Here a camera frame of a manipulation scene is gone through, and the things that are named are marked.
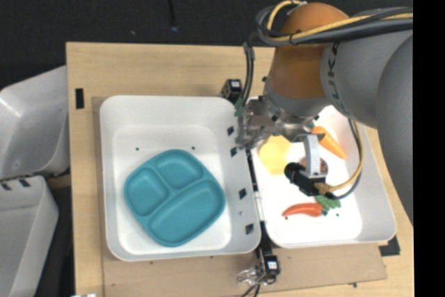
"yellow toy food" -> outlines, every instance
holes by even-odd
[[[271,175],[283,175],[287,165],[286,155],[291,143],[283,136],[270,136],[259,148],[259,159]]]

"white bin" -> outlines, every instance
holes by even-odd
[[[58,174],[70,165],[67,68],[0,92],[0,178]]]
[[[0,297],[33,297],[58,207],[42,176],[0,185]]]
[[[283,248],[326,246],[339,243],[386,241],[395,234],[395,220],[385,188],[364,137],[365,164],[362,179],[342,208],[317,219],[298,215],[285,220],[290,205],[311,202],[284,175],[270,176],[262,166],[257,149],[252,151],[259,196],[254,198],[244,150],[232,157],[237,120],[234,106],[219,97],[108,98],[99,112],[105,198],[106,241],[111,252],[127,261],[165,259],[249,252],[257,247],[260,229],[255,200],[260,202],[266,229],[273,242]],[[357,147],[347,119],[333,107],[326,108],[319,123],[337,134],[350,157],[344,161],[321,148],[328,162],[327,182],[346,181],[357,165]],[[234,133],[228,135],[227,129]],[[168,248],[151,239],[126,206],[125,180],[139,165],[170,149],[195,155],[225,191],[224,214],[202,235],[183,246]],[[302,143],[291,146],[287,161],[304,157]],[[240,200],[239,192],[247,195]],[[252,234],[246,226],[253,224]]]

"black connector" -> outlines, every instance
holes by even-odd
[[[240,79],[228,79],[221,89],[221,95],[232,104],[235,104],[241,96],[241,91],[242,87]]]
[[[281,268],[276,255],[267,255],[264,257],[264,272],[266,277],[276,277],[280,274]]]
[[[326,177],[308,178],[301,174],[305,167],[299,163],[288,163],[284,169],[284,175],[289,179],[292,184],[297,185],[305,195],[309,197],[320,195],[318,189],[315,187],[315,183],[325,183]]]

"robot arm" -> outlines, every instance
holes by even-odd
[[[272,30],[278,12],[288,7],[281,31]],[[283,1],[262,10],[257,25],[257,35],[276,48],[258,99],[247,101],[252,76],[246,77],[245,106],[237,111],[238,146],[250,149],[280,134],[304,141],[310,155],[314,149],[306,125],[333,105],[352,121],[378,130],[391,179],[413,223],[412,9],[348,17],[324,3]],[[253,48],[246,44],[245,52],[253,71]],[[310,171],[301,177],[310,178]]]

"orange toy carrot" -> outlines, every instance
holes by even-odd
[[[290,216],[292,214],[307,214],[308,216],[320,216],[322,213],[323,213],[323,206],[320,203],[299,203],[283,211],[282,216]]]
[[[341,159],[346,159],[346,153],[341,148],[340,144],[334,139],[331,133],[322,126],[316,126],[312,128],[313,134],[325,134],[325,136],[320,140],[320,145],[325,149],[331,151],[331,153],[337,155]]]

